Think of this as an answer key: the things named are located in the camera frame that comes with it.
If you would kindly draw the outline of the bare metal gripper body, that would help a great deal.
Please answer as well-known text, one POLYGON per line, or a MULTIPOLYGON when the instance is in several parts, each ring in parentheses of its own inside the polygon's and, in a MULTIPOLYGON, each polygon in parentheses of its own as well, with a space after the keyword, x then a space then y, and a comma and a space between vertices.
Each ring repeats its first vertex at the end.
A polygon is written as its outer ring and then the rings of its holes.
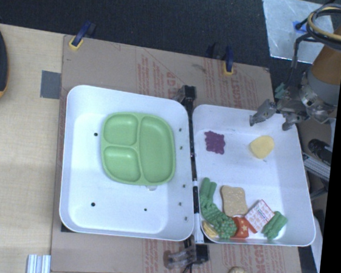
POLYGON ((289 86, 277 89, 277 109, 289 120, 314 119, 326 123, 336 106, 325 103, 314 91, 289 86))

